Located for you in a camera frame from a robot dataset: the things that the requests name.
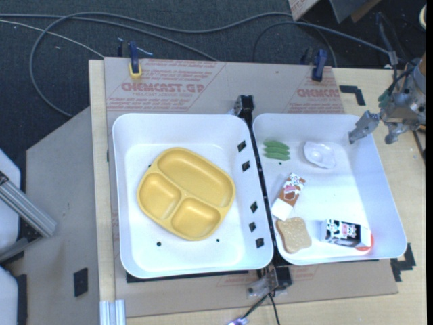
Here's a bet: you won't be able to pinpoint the brown toast slice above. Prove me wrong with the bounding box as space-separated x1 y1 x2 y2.
275 217 313 255

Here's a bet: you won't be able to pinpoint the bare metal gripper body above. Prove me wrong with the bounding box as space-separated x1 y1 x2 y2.
380 79 427 129

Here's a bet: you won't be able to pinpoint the white plastic tray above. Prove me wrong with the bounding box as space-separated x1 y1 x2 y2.
111 112 275 280
252 112 408 267

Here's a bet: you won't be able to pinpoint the thin black rod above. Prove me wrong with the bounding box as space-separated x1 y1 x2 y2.
246 112 279 270

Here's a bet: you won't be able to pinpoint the black block with wires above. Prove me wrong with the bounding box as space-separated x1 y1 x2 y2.
246 265 294 299
232 94 255 119

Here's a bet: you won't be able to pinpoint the yellow divided plate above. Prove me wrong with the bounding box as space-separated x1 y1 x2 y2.
136 146 237 242

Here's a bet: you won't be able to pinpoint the red round object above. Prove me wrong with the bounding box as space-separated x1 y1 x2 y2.
355 232 375 253

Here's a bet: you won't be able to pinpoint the green pea pods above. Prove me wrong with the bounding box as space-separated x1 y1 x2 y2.
263 139 291 163

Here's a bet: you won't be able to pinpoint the brown and white carton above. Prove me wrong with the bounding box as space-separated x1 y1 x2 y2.
270 173 307 222

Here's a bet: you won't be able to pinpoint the black and white milk carton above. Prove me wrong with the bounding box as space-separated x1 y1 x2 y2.
319 218 372 248

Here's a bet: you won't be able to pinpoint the brown cardboard board red print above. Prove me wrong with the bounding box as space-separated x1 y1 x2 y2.
103 57 399 318

